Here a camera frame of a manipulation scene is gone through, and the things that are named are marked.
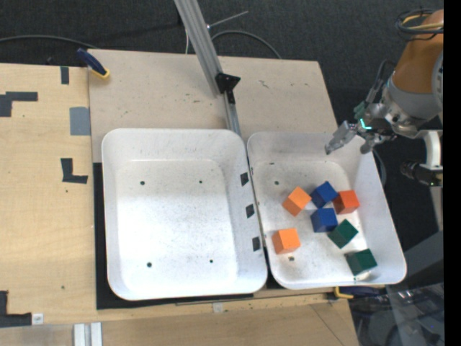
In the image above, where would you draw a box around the pale wood board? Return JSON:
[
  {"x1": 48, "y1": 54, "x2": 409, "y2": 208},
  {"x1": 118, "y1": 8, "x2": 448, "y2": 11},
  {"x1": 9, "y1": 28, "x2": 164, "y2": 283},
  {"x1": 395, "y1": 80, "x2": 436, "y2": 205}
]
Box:
[{"x1": 87, "y1": 48, "x2": 351, "y2": 306}]

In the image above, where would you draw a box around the red cube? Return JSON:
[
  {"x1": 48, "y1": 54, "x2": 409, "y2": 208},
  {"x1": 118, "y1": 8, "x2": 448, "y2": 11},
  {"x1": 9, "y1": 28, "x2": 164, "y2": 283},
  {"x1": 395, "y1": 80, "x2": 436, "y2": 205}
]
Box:
[{"x1": 331, "y1": 189, "x2": 361, "y2": 216}]

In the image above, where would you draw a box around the black cylinder on white bracket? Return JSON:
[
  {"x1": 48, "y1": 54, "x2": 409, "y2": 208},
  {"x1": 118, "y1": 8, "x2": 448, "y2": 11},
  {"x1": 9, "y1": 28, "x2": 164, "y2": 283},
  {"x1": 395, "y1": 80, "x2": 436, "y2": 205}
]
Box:
[{"x1": 400, "y1": 129, "x2": 444, "y2": 187}]

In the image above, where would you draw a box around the green cube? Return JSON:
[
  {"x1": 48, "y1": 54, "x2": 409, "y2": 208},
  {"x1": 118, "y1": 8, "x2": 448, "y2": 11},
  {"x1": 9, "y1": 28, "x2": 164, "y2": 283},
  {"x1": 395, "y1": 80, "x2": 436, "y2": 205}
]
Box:
[
  {"x1": 345, "y1": 248, "x2": 378, "y2": 277},
  {"x1": 327, "y1": 218, "x2": 359, "y2": 249}
]

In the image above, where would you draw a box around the orange cube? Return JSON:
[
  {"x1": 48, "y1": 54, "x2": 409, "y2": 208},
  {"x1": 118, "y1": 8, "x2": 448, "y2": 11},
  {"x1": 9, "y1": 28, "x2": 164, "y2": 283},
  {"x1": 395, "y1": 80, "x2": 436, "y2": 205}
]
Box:
[
  {"x1": 271, "y1": 227, "x2": 302, "y2": 255},
  {"x1": 281, "y1": 186, "x2": 313, "y2": 218}
]

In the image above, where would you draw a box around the blue cube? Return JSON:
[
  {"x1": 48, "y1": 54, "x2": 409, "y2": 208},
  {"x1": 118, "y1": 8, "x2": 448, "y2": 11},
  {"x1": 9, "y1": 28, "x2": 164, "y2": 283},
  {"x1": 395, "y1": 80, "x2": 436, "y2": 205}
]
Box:
[
  {"x1": 310, "y1": 180, "x2": 339, "y2": 209},
  {"x1": 310, "y1": 207, "x2": 339, "y2": 234}
]

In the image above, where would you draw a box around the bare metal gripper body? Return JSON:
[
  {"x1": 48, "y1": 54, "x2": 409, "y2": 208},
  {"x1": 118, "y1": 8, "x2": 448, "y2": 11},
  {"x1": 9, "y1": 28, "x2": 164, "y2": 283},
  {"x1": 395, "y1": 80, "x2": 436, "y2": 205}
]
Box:
[{"x1": 357, "y1": 102, "x2": 427, "y2": 141}]

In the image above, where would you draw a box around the white plastic tray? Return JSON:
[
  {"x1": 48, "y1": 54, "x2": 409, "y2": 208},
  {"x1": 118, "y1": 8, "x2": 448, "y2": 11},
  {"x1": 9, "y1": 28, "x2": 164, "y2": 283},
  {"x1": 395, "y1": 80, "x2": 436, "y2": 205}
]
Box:
[
  {"x1": 246, "y1": 131, "x2": 408, "y2": 291},
  {"x1": 101, "y1": 128, "x2": 269, "y2": 301}
]

